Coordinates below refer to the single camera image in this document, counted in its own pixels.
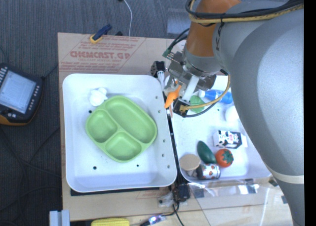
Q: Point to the brown cardboard board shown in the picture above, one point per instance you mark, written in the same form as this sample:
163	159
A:
145	54

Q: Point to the green toy leaf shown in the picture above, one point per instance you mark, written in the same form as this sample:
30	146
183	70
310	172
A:
196	102

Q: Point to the white cow print carton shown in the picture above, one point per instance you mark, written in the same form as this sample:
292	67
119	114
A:
228	139

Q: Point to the yellow corn cob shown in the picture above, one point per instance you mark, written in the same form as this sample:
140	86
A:
109	222

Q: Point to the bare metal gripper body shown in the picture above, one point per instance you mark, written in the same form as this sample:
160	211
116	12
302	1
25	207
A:
178	69

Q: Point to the dark green avocado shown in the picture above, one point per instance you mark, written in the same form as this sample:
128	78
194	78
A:
206	153

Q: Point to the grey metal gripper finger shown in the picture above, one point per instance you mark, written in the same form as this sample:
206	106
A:
169	87
182	92

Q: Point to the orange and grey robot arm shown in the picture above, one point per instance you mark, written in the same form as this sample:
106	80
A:
261	76

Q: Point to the white plastic tray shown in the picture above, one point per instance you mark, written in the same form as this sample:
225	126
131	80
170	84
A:
195	131
81	150

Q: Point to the clear bottle with blue label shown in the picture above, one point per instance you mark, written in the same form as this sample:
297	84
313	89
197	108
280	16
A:
214	94

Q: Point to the tan round disc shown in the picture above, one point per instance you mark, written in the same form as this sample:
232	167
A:
189	162

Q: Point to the orange tomato with green top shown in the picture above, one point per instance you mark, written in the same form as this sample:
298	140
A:
224	158

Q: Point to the orange carrot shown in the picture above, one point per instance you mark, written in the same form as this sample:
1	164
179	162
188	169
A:
170	97

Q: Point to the small can with tomato print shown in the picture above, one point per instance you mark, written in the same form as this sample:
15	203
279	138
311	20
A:
211	171

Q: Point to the green divided plate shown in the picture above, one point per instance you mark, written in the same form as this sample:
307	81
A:
128	113

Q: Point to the white lumpy toy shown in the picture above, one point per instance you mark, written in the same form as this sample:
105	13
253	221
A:
96	97

